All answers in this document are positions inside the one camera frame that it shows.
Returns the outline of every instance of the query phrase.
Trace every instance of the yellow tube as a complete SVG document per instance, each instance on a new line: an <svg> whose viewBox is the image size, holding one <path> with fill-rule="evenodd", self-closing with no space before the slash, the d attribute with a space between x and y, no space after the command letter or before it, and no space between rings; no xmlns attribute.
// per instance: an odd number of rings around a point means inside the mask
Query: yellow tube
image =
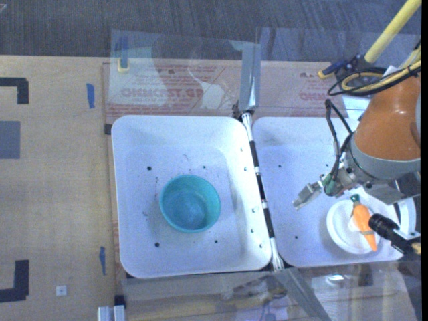
<svg viewBox="0 0 428 321"><path fill-rule="evenodd" d="M403 26L408 22L416 10L422 5L422 0L407 0L395 15L387 28L382 32L376 42L367 51L364 56L368 63L374 63L390 44L393 38L400 32Z"/></svg>

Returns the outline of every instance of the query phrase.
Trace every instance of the toy carrot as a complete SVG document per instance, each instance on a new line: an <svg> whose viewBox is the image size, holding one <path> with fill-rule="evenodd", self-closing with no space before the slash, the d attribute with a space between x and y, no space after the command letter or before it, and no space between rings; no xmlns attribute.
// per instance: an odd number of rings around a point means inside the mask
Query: toy carrot
<svg viewBox="0 0 428 321"><path fill-rule="evenodd" d="M372 250L377 251L375 233L368 226L368 220L371 218L368 208L360 202L360 196L358 194L351 196L350 199L354 203L352 217L354 218L355 225L358 227L361 234L364 235Z"/></svg>

